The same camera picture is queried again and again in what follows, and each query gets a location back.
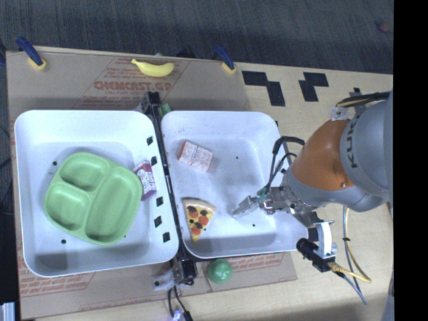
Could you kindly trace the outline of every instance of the white tray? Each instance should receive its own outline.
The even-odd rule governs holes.
[[[246,196],[255,196],[267,182],[274,142],[280,137],[270,116],[260,112],[174,111],[162,120],[167,160],[183,239],[203,259],[296,249],[308,230],[285,212],[266,215],[257,210],[234,219],[231,211]],[[185,140],[214,152],[205,172],[178,160]],[[277,158],[282,158],[281,148]],[[277,175],[272,186],[281,183]],[[217,207],[207,230],[193,243],[181,200],[202,199]]]
[[[162,263],[175,256],[179,240],[165,174],[153,124],[144,114],[32,110],[17,119],[15,139],[23,256],[35,274],[52,277],[126,268]],[[157,193],[140,203],[131,228],[118,243],[95,245],[69,235],[43,212],[43,198],[56,169],[68,156],[83,150],[131,170],[144,159],[157,158],[152,166]],[[157,206],[159,197],[163,203]],[[162,223],[155,227],[158,217]]]

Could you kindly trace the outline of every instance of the pizza slice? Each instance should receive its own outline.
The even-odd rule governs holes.
[[[208,202],[198,199],[183,199],[187,226],[191,234],[191,239],[196,243],[202,232],[206,230],[208,223],[214,215],[217,208]]]

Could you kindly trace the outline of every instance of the wooden table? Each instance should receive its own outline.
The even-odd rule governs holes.
[[[44,47],[38,47],[38,50],[41,53],[43,51],[58,53],[65,51],[63,49]],[[100,54],[93,51],[76,51],[76,53],[86,55]],[[138,56],[138,58],[141,60],[158,59],[154,56]],[[25,110],[51,108],[51,104],[49,104],[50,97],[56,99],[58,108],[66,108],[67,102],[63,98],[52,95],[54,94],[53,90],[55,90],[52,87],[45,90],[42,88],[36,89],[42,91],[41,95],[38,96],[35,95],[34,91],[25,92],[24,90],[31,86],[31,82],[29,81],[26,84],[19,83],[16,75],[11,78],[13,73],[11,74],[10,71],[14,70],[14,67],[9,65],[9,62],[9,110],[12,123]],[[173,89],[160,93],[164,102],[170,103],[172,107],[177,106],[180,108],[180,103],[175,100],[180,94],[188,94],[188,96],[185,96],[186,103],[188,109],[192,109],[192,106],[188,105],[191,103],[189,102],[189,96],[192,94],[198,99],[204,95],[206,97],[212,96],[213,92],[224,90],[224,87],[226,90],[230,90],[228,94],[232,94],[232,90],[235,88],[241,95],[229,105],[232,106],[231,109],[264,112],[278,122],[281,135],[297,136],[305,140],[322,123],[327,121],[330,108],[341,99],[348,97],[350,92],[360,91],[362,94],[367,94],[393,89],[393,77],[384,74],[237,63],[237,72],[231,76],[226,72],[222,72],[219,62],[215,61],[183,59],[181,65],[186,66],[187,73],[191,71],[190,68],[194,68],[195,75],[186,77],[182,75],[179,80],[173,83],[176,93],[174,93]],[[30,76],[36,75],[30,71],[28,71],[28,74]],[[40,77],[44,73],[37,74],[39,75],[36,83],[42,85],[43,80]],[[62,80],[66,80],[66,78],[57,77],[49,80],[50,82],[57,80],[57,86],[61,86]],[[202,82],[209,82],[209,87],[205,92],[201,88]],[[63,86],[62,89],[71,88],[68,85]],[[273,106],[270,100],[268,91],[278,93],[279,90],[282,92],[285,106]],[[230,101],[224,99],[224,95],[218,97],[218,102],[222,101],[225,104],[230,103]],[[274,104],[282,104],[281,94],[274,97]],[[207,106],[210,106],[209,101],[195,103],[195,109],[204,109]],[[214,109],[220,109],[219,106],[220,104],[216,104]],[[290,147],[290,150],[296,152],[299,148],[298,146],[296,148]],[[17,213],[19,212],[17,206],[15,206],[15,210]],[[333,241],[338,244],[336,261],[346,267],[346,256],[342,242],[342,206],[330,204],[325,208],[319,209],[318,216],[324,220],[336,221],[331,225]],[[358,263],[372,279],[370,284],[360,283],[362,292],[368,302],[367,306],[361,302],[355,291],[344,280],[340,280],[330,272],[321,274],[311,266],[308,260],[303,260],[297,251],[291,253],[298,277],[297,280],[210,294],[183,296],[181,300],[186,308],[191,311],[195,321],[380,320],[385,308],[393,268],[393,222],[389,206],[382,205],[365,213],[351,212],[348,230],[349,237],[352,240],[352,250]],[[179,307],[175,299],[173,299],[173,305]],[[39,321],[159,321],[170,319],[166,300],[37,318]]]

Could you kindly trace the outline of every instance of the hole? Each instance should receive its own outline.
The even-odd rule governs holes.
[[[159,215],[155,220],[154,220],[154,226],[158,227],[160,224],[162,223],[162,218]]]
[[[168,240],[171,240],[169,232],[163,233],[163,242],[166,243]]]

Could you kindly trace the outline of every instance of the table surface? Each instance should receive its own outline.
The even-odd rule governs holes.
[[[213,61],[189,60],[198,68],[212,66]],[[297,136],[307,140],[328,120],[330,108],[349,96],[393,89],[393,77],[383,74],[339,72],[313,68],[294,68],[237,63],[237,72],[231,87],[243,90],[247,98],[244,110],[255,110],[270,115],[277,121],[281,135]],[[268,83],[259,86],[245,84],[243,72],[265,73]],[[268,88],[282,91],[285,106],[272,106]],[[11,121],[27,107],[21,96],[9,87]],[[293,152],[298,147],[290,147]],[[346,256],[342,241],[342,206],[330,204],[318,210],[324,220],[335,220],[331,225],[333,241],[338,244],[336,261],[344,267]],[[250,288],[241,288],[211,294],[185,296],[181,300],[196,320],[380,320],[385,308],[393,268],[393,222],[389,205],[382,205],[365,213],[350,212],[349,237],[352,251],[360,267],[372,279],[359,283],[368,302],[364,305],[356,292],[344,280],[331,272],[321,274],[303,260],[297,252],[291,253],[297,280]],[[179,307],[173,298],[173,306]],[[166,300],[131,304],[38,318],[38,321],[60,320],[170,320]]]

